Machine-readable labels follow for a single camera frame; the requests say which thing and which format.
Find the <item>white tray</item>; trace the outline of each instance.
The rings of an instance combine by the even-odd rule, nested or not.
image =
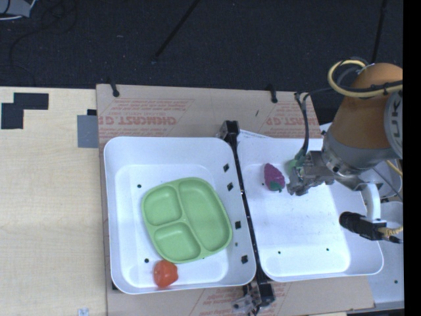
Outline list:
[[[360,192],[336,182],[291,196],[286,188],[279,193],[262,185],[266,163],[280,169],[288,183],[284,165],[302,145],[303,140],[281,138],[247,138],[238,145],[262,270],[278,282],[378,273],[383,267],[379,243],[339,224],[344,211],[366,214]],[[321,147],[321,139],[310,140],[309,150]]]
[[[241,286],[253,279],[256,273],[253,247],[234,155],[226,142],[218,138],[117,137],[106,144],[104,160],[111,277],[119,290],[144,294]],[[153,282],[153,266],[162,258],[143,222],[141,199],[155,186],[191,176],[214,186],[230,219],[232,240],[219,253],[177,264],[179,279],[162,290]]]

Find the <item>light wood surface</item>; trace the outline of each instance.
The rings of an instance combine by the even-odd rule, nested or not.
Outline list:
[[[106,315],[99,151],[77,142],[95,90],[0,88],[0,103],[14,92],[49,109],[0,130],[0,315]]]

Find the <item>green divided plate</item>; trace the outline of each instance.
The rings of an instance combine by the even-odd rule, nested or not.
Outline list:
[[[200,178],[150,189],[142,198],[141,211],[155,249],[173,263],[218,253],[232,238],[224,205],[213,187]]]

